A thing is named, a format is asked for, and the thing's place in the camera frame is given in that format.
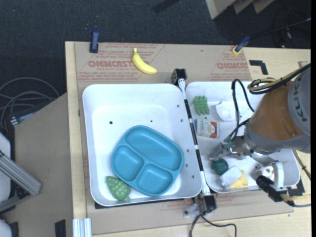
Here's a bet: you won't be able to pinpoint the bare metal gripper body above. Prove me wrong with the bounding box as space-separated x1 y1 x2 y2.
223 136 277 166

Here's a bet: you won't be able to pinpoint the white plastic tray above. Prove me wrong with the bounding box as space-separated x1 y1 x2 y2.
82 83 203 207
184 81 301 194

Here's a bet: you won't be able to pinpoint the dark green broccoli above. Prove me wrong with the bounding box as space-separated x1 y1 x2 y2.
211 158 229 176

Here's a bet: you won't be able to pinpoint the small white bottle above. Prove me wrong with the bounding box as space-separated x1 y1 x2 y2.
219 165 243 189

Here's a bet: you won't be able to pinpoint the white red blue packet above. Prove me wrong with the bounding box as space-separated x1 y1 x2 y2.
194 118 220 139

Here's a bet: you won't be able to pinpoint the yellow cheese slice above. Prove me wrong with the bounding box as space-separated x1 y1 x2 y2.
229 169 249 189

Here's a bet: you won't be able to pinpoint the white and orange toy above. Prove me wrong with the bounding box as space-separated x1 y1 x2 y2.
255 165 275 179

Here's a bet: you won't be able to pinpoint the white plastic cup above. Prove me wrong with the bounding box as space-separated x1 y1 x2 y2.
215 101 237 122

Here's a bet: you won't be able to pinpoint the thin black and white rod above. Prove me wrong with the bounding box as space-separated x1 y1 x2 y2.
178 79 211 196

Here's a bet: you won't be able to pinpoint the green ridged toy vegetable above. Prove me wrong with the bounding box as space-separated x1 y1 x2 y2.
194 95 210 117

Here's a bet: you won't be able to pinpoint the blue divided plate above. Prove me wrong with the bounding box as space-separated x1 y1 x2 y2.
110 125 185 198

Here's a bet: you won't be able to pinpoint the green grapes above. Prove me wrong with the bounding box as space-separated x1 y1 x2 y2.
106 176 131 202

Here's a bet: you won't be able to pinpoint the brown cardboard board red print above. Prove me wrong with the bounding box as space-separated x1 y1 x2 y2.
74 42 296 235

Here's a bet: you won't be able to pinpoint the yellow banana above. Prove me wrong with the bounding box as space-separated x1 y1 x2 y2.
132 47 158 75

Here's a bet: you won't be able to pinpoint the black cylinder on white bracket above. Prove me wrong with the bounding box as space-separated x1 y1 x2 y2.
256 161 288 202

